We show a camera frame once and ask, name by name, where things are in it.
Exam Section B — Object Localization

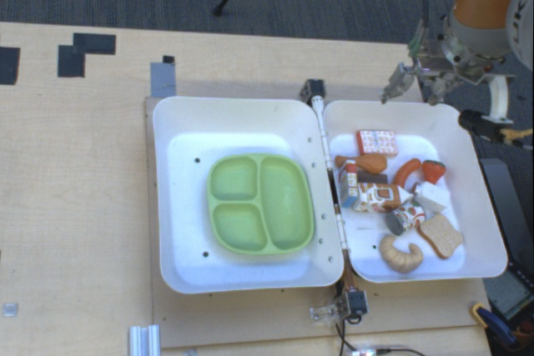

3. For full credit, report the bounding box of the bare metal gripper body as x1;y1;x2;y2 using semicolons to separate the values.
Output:
416;32;506;85

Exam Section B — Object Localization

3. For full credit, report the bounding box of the beige croissant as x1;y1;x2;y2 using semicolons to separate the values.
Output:
378;233;425;274

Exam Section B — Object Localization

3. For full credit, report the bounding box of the brown chicken drumstick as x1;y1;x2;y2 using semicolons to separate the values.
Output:
334;153;389;175

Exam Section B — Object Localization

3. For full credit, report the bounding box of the orange sausage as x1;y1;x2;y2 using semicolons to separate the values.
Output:
392;158;423;188

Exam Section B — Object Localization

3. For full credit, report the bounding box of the brown block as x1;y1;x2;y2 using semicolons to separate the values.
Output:
356;171;390;186

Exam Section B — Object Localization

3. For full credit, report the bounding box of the black cylinder on white bracket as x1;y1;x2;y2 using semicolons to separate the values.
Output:
457;73;516;140

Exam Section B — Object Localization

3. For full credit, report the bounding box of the black block with thin wires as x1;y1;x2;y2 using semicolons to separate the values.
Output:
343;289;370;324
301;78;327;102

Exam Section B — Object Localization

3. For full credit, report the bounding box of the blue and white carton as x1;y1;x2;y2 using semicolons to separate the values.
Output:
337;162;360;210

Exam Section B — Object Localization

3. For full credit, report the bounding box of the tan bread slice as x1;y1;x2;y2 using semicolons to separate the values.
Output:
416;213;465;260

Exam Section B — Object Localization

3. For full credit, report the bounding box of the red strawberry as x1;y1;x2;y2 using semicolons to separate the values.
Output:
421;158;447;186

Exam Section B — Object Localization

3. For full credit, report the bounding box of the red and white patterned box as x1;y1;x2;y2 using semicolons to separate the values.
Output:
355;129;400;158

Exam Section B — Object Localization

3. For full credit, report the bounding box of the patterned grey-top small carton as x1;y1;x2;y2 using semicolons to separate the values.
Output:
384;201;427;237

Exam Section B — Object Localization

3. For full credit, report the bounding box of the green divided plate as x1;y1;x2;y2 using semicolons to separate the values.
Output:
206;153;315;256

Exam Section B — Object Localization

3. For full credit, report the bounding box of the thin black and white rod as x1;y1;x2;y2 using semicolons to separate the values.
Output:
310;95;356;293

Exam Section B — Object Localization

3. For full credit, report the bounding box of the orange patterned brown-top carton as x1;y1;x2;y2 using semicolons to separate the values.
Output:
354;182;415;214

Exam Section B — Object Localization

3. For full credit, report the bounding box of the white bottle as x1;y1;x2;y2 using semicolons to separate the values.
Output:
412;180;451;215

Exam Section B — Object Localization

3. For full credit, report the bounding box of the white plastic tray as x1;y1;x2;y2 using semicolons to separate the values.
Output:
152;96;345;295
322;99;510;284

